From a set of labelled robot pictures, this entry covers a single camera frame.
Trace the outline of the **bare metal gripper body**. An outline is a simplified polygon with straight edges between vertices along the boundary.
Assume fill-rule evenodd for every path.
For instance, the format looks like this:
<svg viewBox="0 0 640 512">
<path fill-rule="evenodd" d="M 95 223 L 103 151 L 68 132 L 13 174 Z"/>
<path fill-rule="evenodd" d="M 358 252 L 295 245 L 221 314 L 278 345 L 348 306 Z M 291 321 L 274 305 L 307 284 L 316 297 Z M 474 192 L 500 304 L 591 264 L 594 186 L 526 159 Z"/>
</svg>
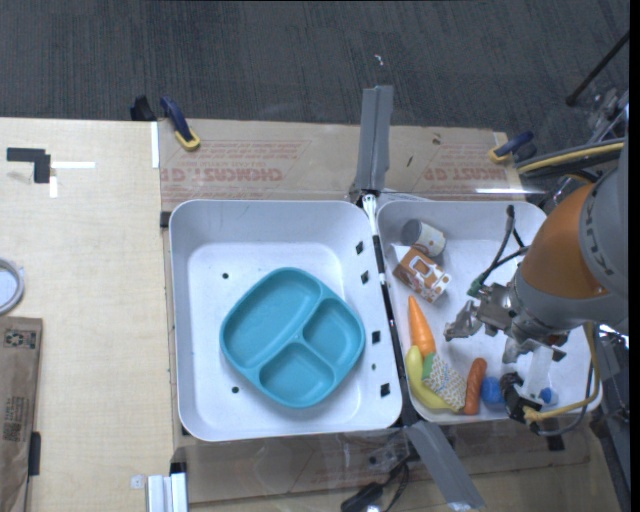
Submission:
<svg viewBox="0 0 640 512">
<path fill-rule="evenodd" d="M 563 346 L 569 331 L 551 327 L 527 309 L 514 283 L 483 286 L 476 318 L 487 334 L 502 331 L 516 346 Z"/>
</svg>

